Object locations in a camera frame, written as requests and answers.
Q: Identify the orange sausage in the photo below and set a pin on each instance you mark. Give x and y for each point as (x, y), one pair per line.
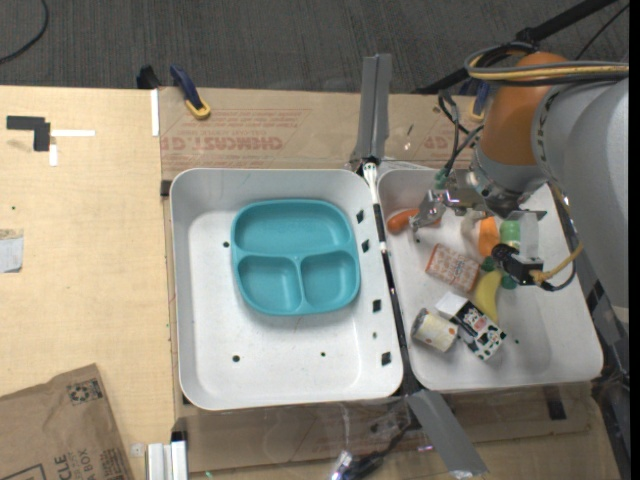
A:
(399, 221)

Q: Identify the green-capped clear bottle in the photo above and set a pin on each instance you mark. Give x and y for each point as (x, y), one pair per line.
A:
(510, 232)

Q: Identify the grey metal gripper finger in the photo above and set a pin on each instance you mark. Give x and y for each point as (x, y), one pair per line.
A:
(436, 204)
(419, 218)

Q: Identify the white plastic tray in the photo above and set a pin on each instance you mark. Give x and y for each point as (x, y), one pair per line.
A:
(545, 333)
(280, 358)

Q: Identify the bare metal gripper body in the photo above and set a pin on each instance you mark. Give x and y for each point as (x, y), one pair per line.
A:
(477, 199)

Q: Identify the white and yellow can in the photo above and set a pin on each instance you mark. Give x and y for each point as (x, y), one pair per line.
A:
(434, 330)

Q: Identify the brown cardboard board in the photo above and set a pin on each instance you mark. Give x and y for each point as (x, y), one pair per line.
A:
(280, 128)

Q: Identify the yellow banana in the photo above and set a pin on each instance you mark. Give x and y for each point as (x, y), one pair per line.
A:
(489, 290)

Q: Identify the brown paper bag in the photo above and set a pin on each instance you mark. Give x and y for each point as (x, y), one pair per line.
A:
(55, 428)

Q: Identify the green broccoli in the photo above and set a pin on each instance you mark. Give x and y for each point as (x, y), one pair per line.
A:
(488, 264)

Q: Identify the blue divided plate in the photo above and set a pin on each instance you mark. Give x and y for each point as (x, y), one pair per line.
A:
(290, 233)

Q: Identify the cow print carton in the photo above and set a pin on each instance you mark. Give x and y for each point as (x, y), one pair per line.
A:
(480, 329)

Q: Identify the orange carrot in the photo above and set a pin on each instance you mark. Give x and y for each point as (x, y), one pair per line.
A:
(488, 237)

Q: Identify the orange patterned packet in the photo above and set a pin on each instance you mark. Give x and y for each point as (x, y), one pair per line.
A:
(452, 268)

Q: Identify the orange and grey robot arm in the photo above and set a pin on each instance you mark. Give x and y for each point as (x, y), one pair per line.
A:
(575, 168)

